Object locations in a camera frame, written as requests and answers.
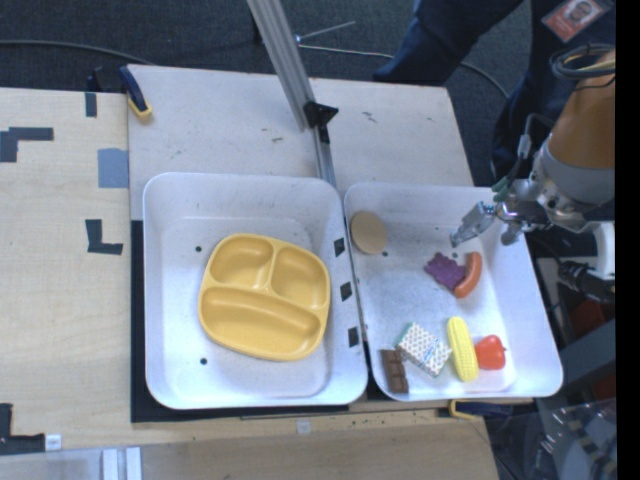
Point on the orange sausage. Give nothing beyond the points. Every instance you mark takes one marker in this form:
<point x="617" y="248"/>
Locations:
<point x="470" y="275"/>

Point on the white patterned carton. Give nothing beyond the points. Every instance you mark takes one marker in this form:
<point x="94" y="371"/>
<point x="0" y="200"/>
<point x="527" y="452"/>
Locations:
<point x="424" y="350"/>

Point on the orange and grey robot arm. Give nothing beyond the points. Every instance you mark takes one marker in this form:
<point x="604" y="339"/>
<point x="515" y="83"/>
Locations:
<point x="585" y="133"/>

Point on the red bell pepper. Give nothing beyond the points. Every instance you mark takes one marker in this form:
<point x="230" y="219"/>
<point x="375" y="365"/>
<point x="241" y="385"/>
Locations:
<point x="490" y="353"/>

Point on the tan round biscuit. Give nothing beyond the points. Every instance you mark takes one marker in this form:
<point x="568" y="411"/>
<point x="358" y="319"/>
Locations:
<point x="368" y="233"/>

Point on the purple grapes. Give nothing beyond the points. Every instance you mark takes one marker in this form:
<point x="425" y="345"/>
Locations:
<point x="445" y="270"/>

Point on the white plastic tray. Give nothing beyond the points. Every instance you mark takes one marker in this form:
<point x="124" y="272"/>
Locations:
<point x="175" y="318"/>
<point x="400" y="293"/>

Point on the yellow divided plate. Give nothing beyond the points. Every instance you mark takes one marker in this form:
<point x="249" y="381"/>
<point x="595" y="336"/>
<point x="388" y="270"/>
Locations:
<point x="260" y="313"/>

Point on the brown chocolate bar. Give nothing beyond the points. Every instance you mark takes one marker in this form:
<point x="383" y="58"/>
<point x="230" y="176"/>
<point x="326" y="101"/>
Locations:
<point x="395" y="370"/>

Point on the black cylinder on white bracket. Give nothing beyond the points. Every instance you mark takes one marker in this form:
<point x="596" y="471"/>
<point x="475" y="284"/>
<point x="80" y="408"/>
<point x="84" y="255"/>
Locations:
<point x="587" y="280"/>

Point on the pale flat board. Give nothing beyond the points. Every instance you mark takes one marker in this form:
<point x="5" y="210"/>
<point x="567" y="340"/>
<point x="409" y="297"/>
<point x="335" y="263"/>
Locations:
<point x="225" y="123"/>

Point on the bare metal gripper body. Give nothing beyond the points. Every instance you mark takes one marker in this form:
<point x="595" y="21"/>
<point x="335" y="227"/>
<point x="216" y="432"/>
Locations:
<point x="542" y="205"/>

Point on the person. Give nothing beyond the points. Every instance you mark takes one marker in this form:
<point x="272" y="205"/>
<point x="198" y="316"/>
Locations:
<point x="465" y="13"/>

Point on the yellow corn cob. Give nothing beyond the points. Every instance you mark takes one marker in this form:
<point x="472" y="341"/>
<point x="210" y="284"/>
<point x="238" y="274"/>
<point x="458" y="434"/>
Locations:
<point x="462" y="350"/>

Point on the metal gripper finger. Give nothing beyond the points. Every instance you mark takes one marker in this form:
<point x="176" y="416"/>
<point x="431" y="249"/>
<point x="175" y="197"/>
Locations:
<point x="470" y="225"/>
<point x="511" y="234"/>

